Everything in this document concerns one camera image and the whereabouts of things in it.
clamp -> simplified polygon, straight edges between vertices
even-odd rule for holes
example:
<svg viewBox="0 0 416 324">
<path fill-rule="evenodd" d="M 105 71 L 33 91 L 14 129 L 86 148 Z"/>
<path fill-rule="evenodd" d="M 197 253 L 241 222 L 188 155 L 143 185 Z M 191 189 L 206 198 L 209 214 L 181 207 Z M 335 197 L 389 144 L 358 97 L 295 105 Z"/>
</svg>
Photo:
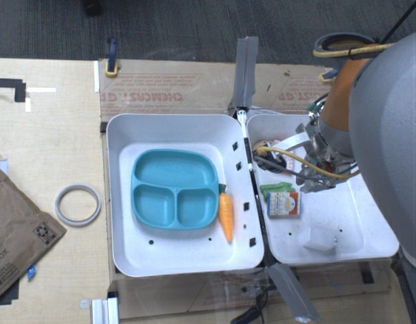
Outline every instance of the clamp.
<svg viewBox="0 0 416 324">
<path fill-rule="evenodd" d="M 118 62 L 116 61 L 116 40 L 110 38 L 109 59 L 106 61 L 105 74 L 107 77 L 116 77 L 118 74 Z"/>
</svg>

dark gray carpet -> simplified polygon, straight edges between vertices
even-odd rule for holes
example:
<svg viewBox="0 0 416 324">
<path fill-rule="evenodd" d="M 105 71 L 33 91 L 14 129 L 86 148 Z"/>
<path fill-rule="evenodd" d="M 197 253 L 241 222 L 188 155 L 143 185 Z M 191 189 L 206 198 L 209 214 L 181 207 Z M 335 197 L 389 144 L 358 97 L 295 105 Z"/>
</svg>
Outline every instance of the dark gray carpet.
<svg viewBox="0 0 416 324">
<path fill-rule="evenodd" d="M 259 37 L 258 63 L 336 65 L 313 43 L 332 32 L 383 38 L 414 0 L 0 0 L 0 57 L 92 60 L 118 40 L 122 59 L 235 62 L 236 39 Z M 416 31 L 416 10 L 392 35 Z"/>
</svg>

black chair leg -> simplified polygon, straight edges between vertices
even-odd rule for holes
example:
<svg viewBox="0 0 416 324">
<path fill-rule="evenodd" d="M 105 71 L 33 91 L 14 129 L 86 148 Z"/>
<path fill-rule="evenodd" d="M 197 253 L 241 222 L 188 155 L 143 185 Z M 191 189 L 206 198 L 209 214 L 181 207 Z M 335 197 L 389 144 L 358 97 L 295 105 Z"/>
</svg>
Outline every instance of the black chair leg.
<svg viewBox="0 0 416 324">
<path fill-rule="evenodd" d="M 82 0 L 82 2 L 88 16 L 98 16 L 101 14 L 101 5 L 99 0 Z"/>
</svg>

toy carrot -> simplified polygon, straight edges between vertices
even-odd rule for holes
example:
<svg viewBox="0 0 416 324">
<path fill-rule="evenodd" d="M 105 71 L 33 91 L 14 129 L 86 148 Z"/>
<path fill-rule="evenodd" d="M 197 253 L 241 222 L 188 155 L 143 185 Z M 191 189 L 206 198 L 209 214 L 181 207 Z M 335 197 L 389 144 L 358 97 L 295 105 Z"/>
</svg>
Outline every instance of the toy carrot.
<svg viewBox="0 0 416 324">
<path fill-rule="evenodd" d="M 219 209 L 217 215 L 219 217 L 220 224 L 228 239 L 228 242 L 232 241 L 232 232 L 234 227 L 234 212 L 232 208 L 232 198 L 226 194 L 226 185 L 219 185 Z"/>
</svg>

blue divided plate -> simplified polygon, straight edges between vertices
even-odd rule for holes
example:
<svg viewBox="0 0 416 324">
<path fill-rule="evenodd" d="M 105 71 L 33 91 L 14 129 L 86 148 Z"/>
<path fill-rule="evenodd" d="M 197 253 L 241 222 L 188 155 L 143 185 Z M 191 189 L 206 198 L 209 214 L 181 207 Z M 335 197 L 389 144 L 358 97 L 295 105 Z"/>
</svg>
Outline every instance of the blue divided plate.
<svg viewBox="0 0 416 324">
<path fill-rule="evenodd" d="M 134 162 L 131 193 L 135 215 L 151 227 L 195 230 L 206 227 L 217 216 L 217 172 L 200 153 L 145 151 Z"/>
</svg>

